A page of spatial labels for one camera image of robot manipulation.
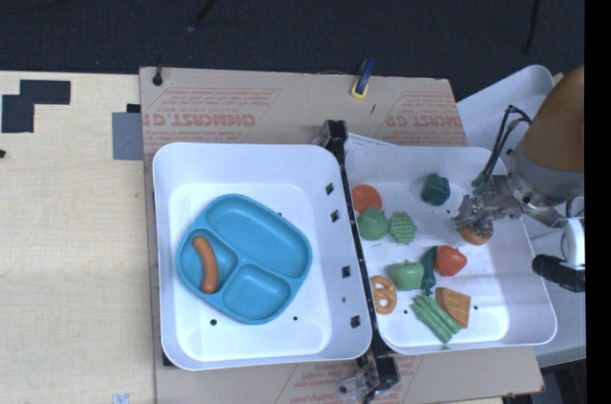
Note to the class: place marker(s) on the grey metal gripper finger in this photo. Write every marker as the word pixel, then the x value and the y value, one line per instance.
pixel 462 213
pixel 486 218

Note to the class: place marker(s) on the white plastic tray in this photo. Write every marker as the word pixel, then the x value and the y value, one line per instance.
pixel 267 163
pixel 496 311

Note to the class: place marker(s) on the light green apple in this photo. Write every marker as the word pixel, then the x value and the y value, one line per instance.
pixel 406 275

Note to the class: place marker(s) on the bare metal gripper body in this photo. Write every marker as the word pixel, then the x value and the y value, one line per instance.
pixel 507 197

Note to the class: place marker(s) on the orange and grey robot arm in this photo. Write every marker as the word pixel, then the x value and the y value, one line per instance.
pixel 556 125

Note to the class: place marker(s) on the orange pretzel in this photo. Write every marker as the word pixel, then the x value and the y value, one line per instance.
pixel 383 294

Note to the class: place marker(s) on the dark green pepper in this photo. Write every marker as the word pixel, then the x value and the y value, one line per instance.
pixel 435 189

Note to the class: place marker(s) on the thin black rod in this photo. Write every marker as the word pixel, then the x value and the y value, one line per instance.
pixel 354 220

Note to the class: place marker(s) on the green grapes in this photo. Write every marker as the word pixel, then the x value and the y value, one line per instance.
pixel 402 227

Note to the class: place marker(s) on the blue divided plate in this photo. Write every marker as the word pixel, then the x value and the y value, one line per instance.
pixel 258 230

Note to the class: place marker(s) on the orange waffle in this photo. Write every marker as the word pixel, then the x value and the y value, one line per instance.
pixel 454 305

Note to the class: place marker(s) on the orange sausage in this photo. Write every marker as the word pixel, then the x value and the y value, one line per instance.
pixel 208 263

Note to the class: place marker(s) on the orange round slice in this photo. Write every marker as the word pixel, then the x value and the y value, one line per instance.
pixel 365 197

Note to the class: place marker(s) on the black cylinder on white bracket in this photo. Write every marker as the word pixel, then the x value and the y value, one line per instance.
pixel 558 270

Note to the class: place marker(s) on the brown cardboard board red print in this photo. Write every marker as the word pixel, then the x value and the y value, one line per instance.
pixel 229 115

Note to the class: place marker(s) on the red pepper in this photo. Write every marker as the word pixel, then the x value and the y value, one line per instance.
pixel 451 261

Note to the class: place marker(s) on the green pear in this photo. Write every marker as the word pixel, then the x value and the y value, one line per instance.
pixel 373 224

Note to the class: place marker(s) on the green asparagus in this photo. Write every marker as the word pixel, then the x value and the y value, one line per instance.
pixel 435 318

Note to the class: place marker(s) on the orange doughnut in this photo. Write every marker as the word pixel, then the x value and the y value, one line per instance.
pixel 476 236

